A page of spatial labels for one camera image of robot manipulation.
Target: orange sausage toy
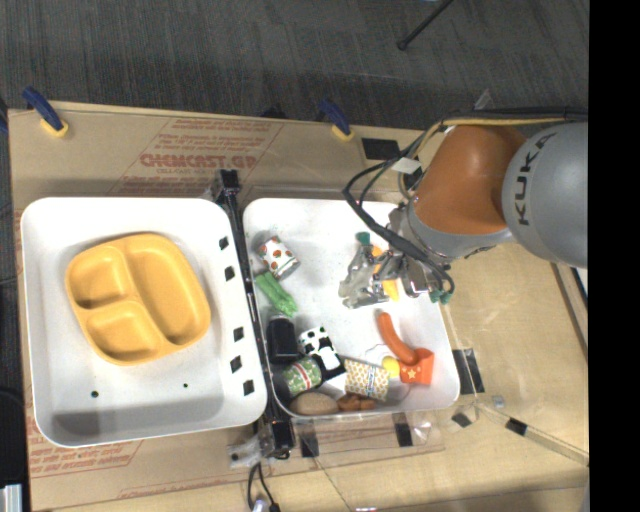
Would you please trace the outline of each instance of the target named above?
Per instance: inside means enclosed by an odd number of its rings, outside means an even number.
[[[383,341],[400,361],[400,380],[407,384],[431,384],[434,353],[426,348],[413,350],[402,341],[389,313],[378,314],[376,321]]]

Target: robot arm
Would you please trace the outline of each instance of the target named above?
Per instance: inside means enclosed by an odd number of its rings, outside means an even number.
[[[552,126],[528,139],[515,128],[535,123]],[[389,242],[387,258],[395,260],[389,268],[407,294],[428,292],[446,303],[454,291],[450,265],[504,242],[520,243],[548,261],[587,268],[586,112],[474,111],[432,127],[402,156],[417,154],[441,129],[447,130],[431,165],[406,203],[390,214],[387,227],[366,214],[364,193],[357,202],[349,192],[364,173],[377,170],[375,180],[387,163],[363,171],[343,191],[367,226]],[[372,267],[359,266],[369,272],[368,303],[388,300],[379,286],[385,276],[372,274]],[[365,305],[353,295],[347,302]]]

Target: gray floor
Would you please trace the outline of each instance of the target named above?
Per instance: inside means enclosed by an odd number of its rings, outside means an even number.
[[[496,107],[586,107],[588,0],[6,0],[0,96],[426,128],[488,90]],[[21,390],[10,163],[0,141],[0,387]]]

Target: beige patterned box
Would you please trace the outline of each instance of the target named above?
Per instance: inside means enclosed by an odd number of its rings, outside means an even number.
[[[385,401],[389,390],[389,373],[381,366],[345,359],[347,381],[344,390],[347,393]]]

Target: sausage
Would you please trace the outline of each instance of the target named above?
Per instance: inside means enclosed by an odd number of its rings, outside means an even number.
[[[386,312],[380,313],[376,321],[378,323],[380,335],[387,347],[389,347],[389,350],[391,350],[391,352],[393,352],[402,363],[408,366],[417,364],[418,355],[411,347],[400,339],[393,327],[391,315]]]

